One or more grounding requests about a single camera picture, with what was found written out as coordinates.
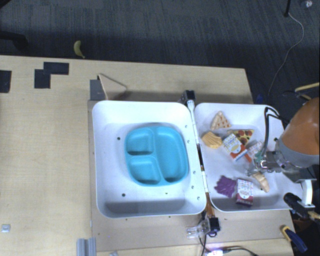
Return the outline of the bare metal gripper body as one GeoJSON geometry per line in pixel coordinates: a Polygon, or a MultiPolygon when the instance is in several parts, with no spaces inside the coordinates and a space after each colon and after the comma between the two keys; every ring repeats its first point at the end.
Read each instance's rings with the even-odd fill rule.
{"type": "Polygon", "coordinates": [[[299,152],[267,151],[259,164],[261,167],[274,168],[276,173],[283,173],[293,183],[315,181],[316,175],[313,165],[317,162],[317,155],[308,155],[299,152]]]}

